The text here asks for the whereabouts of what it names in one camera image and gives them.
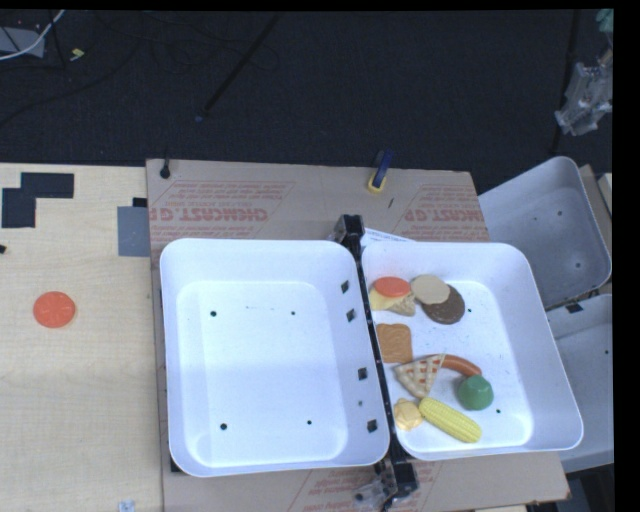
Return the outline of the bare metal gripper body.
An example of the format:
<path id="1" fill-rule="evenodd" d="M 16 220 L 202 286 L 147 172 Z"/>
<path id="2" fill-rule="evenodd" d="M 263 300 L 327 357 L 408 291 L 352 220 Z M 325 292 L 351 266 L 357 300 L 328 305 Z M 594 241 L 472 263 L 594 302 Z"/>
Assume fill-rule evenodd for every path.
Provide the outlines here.
<path id="1" fill-rule="evenodd" d="M 607 49 L 596 59 L 596 64 L 574 65 L 565 92 L 569 116 L 605 114 L 612 111 L 613 50 Z"/>

